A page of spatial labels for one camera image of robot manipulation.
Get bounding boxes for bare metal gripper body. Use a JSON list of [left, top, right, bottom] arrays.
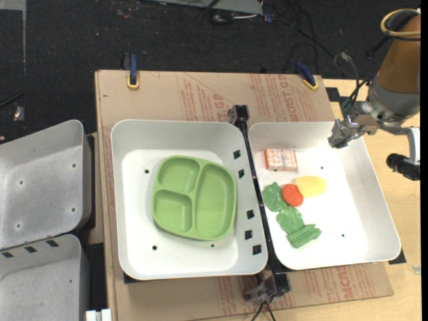
[[344, 102, 398, 136]]

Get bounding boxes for yellow toy fruit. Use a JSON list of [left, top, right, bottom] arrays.
[[294, 175, 328, 199]]

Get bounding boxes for orange and white carton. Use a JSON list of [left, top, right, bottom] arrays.
[[263, 148, 299, 172]]

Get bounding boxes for white plastic tray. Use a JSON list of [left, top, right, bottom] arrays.
[[0, 233, 92, 321], [247, 121, 402, 272], [110, 118, 269, 281], [0, 118, 93, 251]]

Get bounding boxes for orange toy tomato slice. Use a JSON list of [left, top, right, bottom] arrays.
[[281, 183, 305, 208]]

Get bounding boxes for green toy lettuce leaf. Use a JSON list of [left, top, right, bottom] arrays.
[[276, 205, 305, 235], [261, 181, 289, 213]]

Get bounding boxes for thin black rod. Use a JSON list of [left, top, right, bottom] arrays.
[[237, 118, 280, 278]]

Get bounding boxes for green toy beans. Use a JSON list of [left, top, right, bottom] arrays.
[[286, 223, 323, 249]]

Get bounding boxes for brown cardboard board red print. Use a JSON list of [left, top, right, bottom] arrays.
[[94, 69, 395, 321]]

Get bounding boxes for green divided plate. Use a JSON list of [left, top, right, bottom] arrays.
[[150, 154, 239, 242]]

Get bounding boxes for black cylinder on white bracket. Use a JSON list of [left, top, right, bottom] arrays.
[[386, 125, 421, 181]]

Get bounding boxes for black block with thin wires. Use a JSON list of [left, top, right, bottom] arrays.
[[227, 104, 251, 126], [243, 272, 291, 302]]

